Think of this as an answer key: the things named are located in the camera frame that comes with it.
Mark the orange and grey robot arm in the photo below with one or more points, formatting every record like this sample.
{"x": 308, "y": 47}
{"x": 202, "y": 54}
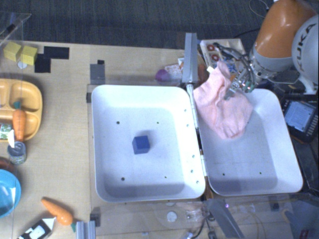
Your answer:
{"x": 275, "y": 34}

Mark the orange carrot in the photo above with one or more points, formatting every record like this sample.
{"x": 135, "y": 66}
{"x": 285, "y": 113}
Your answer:
{"x": 19, "y": 123}
{"x": 58, "y": 211}

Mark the white box with red rings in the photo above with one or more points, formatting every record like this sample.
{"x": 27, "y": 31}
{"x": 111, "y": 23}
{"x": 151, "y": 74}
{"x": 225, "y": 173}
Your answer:
{"x": 211, "y": 52}

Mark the small grey can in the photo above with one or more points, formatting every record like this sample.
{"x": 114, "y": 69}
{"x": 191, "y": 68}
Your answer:
{"x": 17, "y": 154}

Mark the green and white carton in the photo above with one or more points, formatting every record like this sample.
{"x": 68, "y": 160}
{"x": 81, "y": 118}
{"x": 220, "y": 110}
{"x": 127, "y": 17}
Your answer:
{"x": 5, "y": 132}

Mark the clear plastic bottle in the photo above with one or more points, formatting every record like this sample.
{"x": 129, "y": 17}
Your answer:
{"x": 195, "y": 214}

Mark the thin black and white rod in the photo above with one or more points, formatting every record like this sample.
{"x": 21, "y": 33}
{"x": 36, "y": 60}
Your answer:
{"x": 196, "y": 118}

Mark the blue bowl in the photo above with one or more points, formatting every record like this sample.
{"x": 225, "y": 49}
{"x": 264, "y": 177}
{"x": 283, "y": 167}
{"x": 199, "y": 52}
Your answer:
{"x": 7, "y": 193}

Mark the blue cube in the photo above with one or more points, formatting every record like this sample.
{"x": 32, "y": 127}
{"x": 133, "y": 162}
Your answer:
{"x": 141, "y": 145}

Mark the pink cloth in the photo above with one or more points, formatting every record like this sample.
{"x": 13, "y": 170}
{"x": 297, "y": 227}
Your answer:
{"x": 224, "y": 113}

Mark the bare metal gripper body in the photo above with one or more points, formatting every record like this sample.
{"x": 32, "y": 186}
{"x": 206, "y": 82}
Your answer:
{"x": 245, "y": 80}

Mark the yellow cube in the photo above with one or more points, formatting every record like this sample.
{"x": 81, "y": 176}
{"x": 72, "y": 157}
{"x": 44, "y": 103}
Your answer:
{"x": 12, "y": 50}
{"x": 29, "y": 55}

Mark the pink and white packet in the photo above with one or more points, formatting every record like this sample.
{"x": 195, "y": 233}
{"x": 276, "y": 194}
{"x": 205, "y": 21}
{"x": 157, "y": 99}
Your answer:
{"x": 174, "y": 71}

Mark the white plastic tray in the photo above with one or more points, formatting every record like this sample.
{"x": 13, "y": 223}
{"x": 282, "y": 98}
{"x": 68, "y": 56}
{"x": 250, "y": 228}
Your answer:
{"x": 249, "y": 163}
{"x": 149, "y": 180}

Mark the black and white carton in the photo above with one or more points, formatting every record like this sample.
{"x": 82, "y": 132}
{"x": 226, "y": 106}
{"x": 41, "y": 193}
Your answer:
{"x": 37, "y": 229}

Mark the orange divided plate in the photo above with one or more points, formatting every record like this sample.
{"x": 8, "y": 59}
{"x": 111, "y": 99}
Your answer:
{"x": 30, "y": 96}

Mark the purple grapes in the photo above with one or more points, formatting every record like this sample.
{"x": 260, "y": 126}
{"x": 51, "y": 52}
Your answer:
{"x": 162, "y": 75}

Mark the pale wood board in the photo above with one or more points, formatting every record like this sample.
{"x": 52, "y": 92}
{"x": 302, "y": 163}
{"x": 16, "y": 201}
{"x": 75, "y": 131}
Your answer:
{"x": 139, "y": 66}

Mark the dull grey metal gripper finger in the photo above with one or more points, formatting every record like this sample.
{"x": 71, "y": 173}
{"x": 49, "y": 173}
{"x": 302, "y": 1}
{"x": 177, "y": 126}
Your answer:
{"x": 229, "y": 92}

